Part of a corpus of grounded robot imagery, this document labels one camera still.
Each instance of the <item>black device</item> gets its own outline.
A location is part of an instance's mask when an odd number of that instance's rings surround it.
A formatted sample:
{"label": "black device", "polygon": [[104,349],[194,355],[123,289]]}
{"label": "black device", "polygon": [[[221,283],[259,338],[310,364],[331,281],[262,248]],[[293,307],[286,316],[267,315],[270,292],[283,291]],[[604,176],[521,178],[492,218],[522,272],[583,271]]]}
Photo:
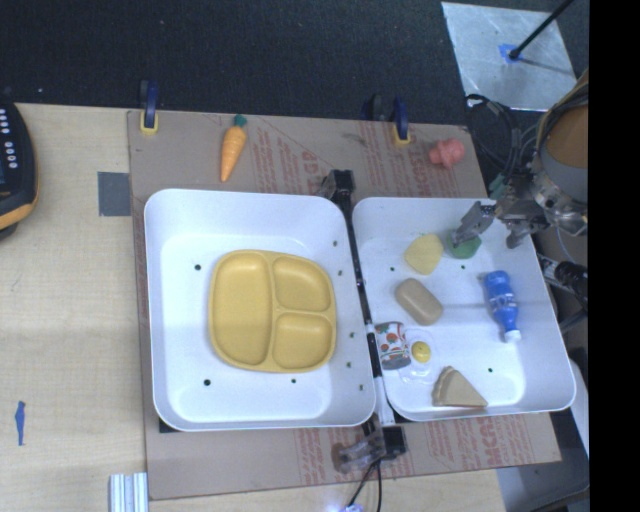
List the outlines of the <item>black device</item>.
{"label": "black device", "polygon": [[0,240],[13,233],[38,200],[38,169],[18,108],[0,95]]}

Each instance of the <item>cardboard sheet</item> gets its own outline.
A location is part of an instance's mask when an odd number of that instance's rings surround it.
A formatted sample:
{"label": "cardboard sheet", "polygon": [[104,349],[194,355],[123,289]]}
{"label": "cardboard sheet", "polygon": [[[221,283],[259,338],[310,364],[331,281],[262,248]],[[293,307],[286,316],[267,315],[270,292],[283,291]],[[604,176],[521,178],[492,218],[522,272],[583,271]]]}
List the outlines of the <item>cardboard sheet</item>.
{"label": "cardboard sheet", "polygon": [[[152,500],[358,481],[331,453],[363,437],[360,427],[185,433],[162,428],[152,396],[143,209],[163,188],[315,194],[332,169],[354,172],[354,201],[369,196],[486,197],[473,144],[461,127],[411,124],[396,147],[391,125],[246,116],[247,145],[226,183],[219,151],[233,115],[160,112],[144,135],[140,112],[127,117],[143,377],[149,494]],[[428,152],[456,137],[464,159],[449,171]],[[472,471],[560,460],[548,414],[403,423],[408,452],[382,467],[383,478]]]}

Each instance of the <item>orange carrot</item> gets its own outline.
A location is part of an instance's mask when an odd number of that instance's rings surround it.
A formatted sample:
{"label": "orange carrot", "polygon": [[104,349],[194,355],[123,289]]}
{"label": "orange carrot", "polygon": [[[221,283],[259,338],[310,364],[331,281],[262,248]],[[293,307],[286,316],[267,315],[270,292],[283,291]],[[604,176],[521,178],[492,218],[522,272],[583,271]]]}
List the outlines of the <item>orange carrot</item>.
{"label": "orange carrot", "polygon": [[236,114],[233,118],[233,126],[227,130],[222,139],[222,152],[220,157],[220,180],[227,181],[231,172],[240,158],[240,153],[247,142],[247,134],[242,128],[247,119]]}

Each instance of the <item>wooden tabletop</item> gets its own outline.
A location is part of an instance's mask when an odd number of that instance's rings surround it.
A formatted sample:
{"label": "wooden tabletop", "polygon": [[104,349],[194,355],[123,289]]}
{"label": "wooden tabletop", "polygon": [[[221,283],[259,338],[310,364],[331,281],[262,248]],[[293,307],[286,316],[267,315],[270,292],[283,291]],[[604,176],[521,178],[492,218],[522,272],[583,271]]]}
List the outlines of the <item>wooden tabletop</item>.
{"label": "wooden tabletop", "polygon": [[[0,509],[103,512],[110,475],[146,470],[132,223],[98,209],[98,173],[129,172],[126,110],[18,108],[41,192],[0,242]],[[164,500],[149,510],[338,511],[356,487]],[[357,501],[375,510],[374,480]],[[504,505],[495,471],[486,470],[384,480],[382,510]]]}

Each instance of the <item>blue bottle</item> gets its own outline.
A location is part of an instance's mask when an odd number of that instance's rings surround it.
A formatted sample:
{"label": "blue bottle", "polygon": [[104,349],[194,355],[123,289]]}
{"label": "blue bottle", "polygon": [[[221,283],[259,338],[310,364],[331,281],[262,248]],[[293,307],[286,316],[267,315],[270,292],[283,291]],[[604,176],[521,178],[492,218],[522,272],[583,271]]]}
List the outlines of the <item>blue bottle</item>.
{"label": "blue bottle", "polygon": [[518,304],[513,296],[509,274],[496,270],[484,277],[484,286],[489,294],[489,306],[494,318],[504,328],[505,341],[517,341],[522,335],[516,327]]}

